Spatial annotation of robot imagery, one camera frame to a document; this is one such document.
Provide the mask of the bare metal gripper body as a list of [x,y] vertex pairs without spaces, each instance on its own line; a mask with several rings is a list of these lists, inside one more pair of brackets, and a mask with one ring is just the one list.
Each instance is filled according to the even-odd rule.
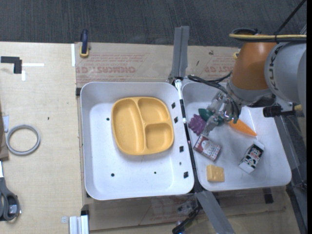
[[219,91],[213,97],[207,110],[212,112],[214,116],[221,117],[224,121],[232,121],[233,124],[236,124],[241,113],[241,105],[235,102],[230,95]]

